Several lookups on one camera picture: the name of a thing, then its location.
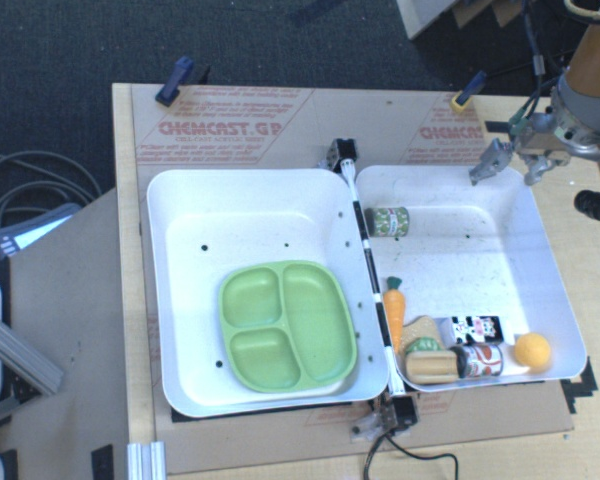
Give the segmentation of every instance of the toy carrot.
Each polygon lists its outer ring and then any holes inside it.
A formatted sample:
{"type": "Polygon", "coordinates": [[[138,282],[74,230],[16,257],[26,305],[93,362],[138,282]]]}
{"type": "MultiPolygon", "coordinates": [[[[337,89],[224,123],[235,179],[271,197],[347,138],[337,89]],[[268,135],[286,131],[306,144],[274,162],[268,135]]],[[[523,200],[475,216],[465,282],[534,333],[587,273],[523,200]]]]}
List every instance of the toy carrot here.
{"type": "Polygon", "coordinates": [[[400,284],[402,284],[402,279],[393,276],[389,277],[387,279],[387,286],[389,289],[384,292],[384,295],[382,296],[384,310],[387,314],[389,332],[391,334],[391,343],[393,344],[393,350],[396,353],[400,347],[402,326],[404,325],[404,313],[407,308],[404,295],[398,290],[400,284]]]}

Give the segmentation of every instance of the wooden table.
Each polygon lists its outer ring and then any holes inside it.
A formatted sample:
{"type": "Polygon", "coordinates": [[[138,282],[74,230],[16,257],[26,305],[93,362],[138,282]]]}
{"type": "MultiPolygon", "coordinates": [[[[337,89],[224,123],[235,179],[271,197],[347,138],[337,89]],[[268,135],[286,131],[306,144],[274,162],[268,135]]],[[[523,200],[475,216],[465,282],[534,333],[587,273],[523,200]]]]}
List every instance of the wooden table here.
{"type": "MultiPolygon", "coordinates": [[[[394,104],[400,95],[392,93],[394,104]]],[[[506,121],[523,98],[474,98],[481,121],[506,121]]],[[[113,86],[117,195],[120,225],[122,294],[125,329],[128,431],[131,443],[156,440],[150,375],[149,339],[139,234],[140,206],[134,137],[132,86],[113,86]]],[[[524,172],[515,158],[512,167],[524,172]]],[[[598,390],[576,402],[575,429],[567,434],[534,435],[454,446],[419,449],[451,452],[460,462],[461,478],[596,478],[600,479],[600,223],[573,208],[574,194],[600,191],[597,165],[573,159],[546,174],[533,187],[540,215],[554,251],[567,295],[578,319],[598,390]]],[[[270,465],[186,473],[178,479],[361,478],[364,455],[302,460],[270,465]]],[[[450,461],[420,462],[398,452],[378,454],[377,478],[452,478],[450,461]]]]}

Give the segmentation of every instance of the green can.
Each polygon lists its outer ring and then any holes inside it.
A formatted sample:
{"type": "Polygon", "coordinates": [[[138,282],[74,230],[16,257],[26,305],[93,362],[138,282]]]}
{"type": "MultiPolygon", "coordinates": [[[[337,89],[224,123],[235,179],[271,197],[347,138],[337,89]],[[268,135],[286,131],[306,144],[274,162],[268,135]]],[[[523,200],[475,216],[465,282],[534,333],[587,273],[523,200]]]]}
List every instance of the green can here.
{"type": "Polygon", "coordinates": [[[409,212],[406,208],[367,208],[364,212],[371,236],[405,236],[409,231],[409,212]]]}

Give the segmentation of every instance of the divided green plate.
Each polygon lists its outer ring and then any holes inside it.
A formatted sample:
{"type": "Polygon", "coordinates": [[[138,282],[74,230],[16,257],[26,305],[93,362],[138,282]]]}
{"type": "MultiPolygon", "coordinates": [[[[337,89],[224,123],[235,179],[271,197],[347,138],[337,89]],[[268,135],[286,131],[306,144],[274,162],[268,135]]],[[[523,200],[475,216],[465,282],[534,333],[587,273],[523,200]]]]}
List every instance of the divided green plate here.
{"type": "Polygon", "coordinates": [[[222,283],[219,302],[231,366],[251,389],[283,393],[326,386],[356,363],[342,289],[318,263],[282,261],[238,270],[222,283]]]}

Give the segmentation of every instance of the toy orange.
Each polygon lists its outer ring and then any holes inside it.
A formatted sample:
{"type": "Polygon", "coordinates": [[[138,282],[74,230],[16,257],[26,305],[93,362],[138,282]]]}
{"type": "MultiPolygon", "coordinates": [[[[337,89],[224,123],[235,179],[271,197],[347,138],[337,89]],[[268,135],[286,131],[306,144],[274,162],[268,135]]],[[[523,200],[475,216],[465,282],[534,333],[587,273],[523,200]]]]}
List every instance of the toy orange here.
{"type": "Polygon", "coordinates": [[[542,334],[528,332],[516,340],[513,352],[520,364],[541,368],[551,358],[551,345],[542,334]]]}

